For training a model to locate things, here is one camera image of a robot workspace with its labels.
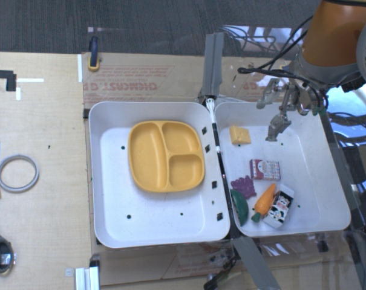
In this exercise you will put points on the black cylinder on white bracket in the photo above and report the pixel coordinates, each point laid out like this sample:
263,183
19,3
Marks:
352,85

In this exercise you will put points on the yellow cheese wedge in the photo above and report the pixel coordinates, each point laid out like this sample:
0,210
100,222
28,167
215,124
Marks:
239,134

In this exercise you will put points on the black and white milk carton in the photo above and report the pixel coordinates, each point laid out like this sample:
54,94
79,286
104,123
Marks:
279,211

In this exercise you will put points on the yellow divided plate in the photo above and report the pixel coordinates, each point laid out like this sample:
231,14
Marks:
152,156

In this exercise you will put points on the red and white carton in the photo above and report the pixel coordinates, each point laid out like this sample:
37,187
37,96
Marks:
265,169

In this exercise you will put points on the orange carrot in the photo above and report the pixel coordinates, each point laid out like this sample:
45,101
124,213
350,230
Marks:
265,202

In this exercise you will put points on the brown cardboard board red print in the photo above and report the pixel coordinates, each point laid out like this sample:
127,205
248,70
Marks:
134,80

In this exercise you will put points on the purple grapes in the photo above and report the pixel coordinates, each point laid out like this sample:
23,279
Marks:
244,186

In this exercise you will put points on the white plastic tray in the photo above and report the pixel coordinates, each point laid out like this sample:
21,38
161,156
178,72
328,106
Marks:
309,174
158,219

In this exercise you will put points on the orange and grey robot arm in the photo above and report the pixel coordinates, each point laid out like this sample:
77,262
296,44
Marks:
334,32

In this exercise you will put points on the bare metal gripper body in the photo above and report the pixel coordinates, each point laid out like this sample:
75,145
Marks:
305,98

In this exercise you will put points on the green melon slice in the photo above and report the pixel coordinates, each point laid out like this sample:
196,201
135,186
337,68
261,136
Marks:
242,207

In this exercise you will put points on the thin black and white rod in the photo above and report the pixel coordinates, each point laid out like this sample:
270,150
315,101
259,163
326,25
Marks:
214,125

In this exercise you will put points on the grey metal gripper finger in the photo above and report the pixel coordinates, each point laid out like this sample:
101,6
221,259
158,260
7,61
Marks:
279,125
270,92

